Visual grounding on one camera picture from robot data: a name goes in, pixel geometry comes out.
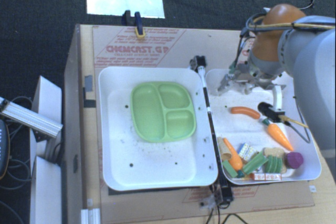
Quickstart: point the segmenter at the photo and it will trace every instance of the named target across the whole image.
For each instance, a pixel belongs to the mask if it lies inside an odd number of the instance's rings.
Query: orange carrot
[[[267,126],[267,132],[281,146],[288,149],[289,151],[294,150],[292,145],[288,141],[287,137],[285,136],[285,134],[282,132],[282,130],[280,129],[280,127],[277,124],[275,124],[275,123],[269,124]]]
[[[229,163],[231,164],[234,170],[236,171],[241,170],[243,167],[243,161],[241,157],[238,155],[238,153],[232,147],[231,143],[226,138],[224,138],[223,141],[232,154],[232,158],[229,160]]]

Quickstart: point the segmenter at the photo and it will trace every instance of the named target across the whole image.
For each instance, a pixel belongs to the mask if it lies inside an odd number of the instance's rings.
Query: plastic toy food
[[[243,172],[248,175],[254,170],[258,169],[261,165],[266,163],[268,159],[264,157],[262,151],[260,151],[254,158],[252,158],[243,168]]]
[[[299,152],[290,152],[286,155],[286,164],[289,168],[297,169],[303,164],[303,157]]]
[[[217,137],[218,148],[220,152],[220,158],[222,161],[228,161],[232,158],[232,153],[228,147],[224,144],[224,141],[221,137]]]
[[[231,108],[231,114],[245,114],[256,120],[260,118],[260,113],[258,111],[247,108],[245,106],[235,106]]]
[[[258,151],[251,147],[249,144],[244,143],[239,150],[238,155],[245,161],[249,162],[255,155],[258,154]]]
[[[241,170],[243,167],[243,161],[241,157],[238,155],[236,150],[232,147],[231,143],[226,138],[224,138],[223,141],[232,154],[232,158],[229,160],[229,163],[232,165],[234,170]]]
[[[294,150],[287,137],[277,124],[269,123],[267,119],[263,120],[262,122],[267,125],[267,132],[275,141],[277,141],[281,146],[288,149],[289,151]]]
[[[233,169],[232,165],[228,162],[228,160],[223,161],[222,165],[232,178],[238,176],[237,172]]]
[[[287,167],[285,166],[285,151],[280,147],[265,147],[264,148],[265,157],[273,156],[282,159],[282,168],[280,173],[284,174],[287,171]]]
[[[280,174],[282,168],[282,159],[273,157],[272,155],[268,156],[268,162],[265,168],[267,173]]]

